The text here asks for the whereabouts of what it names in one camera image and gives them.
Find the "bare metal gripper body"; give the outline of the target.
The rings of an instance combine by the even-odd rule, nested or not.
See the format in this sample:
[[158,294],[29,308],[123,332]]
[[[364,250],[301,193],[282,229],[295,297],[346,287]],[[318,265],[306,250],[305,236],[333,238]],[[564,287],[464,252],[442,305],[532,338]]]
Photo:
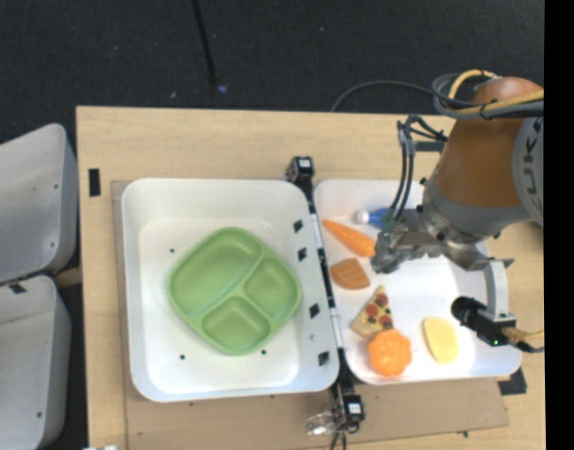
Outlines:
[[394,234],[393,250],[400,253],[400,264],[443,256],[463,270],[475,271],[492,261],[479,248],[482,237],[459,231],[432,210],[406,209],[399,217],[387,218],[383,231]]

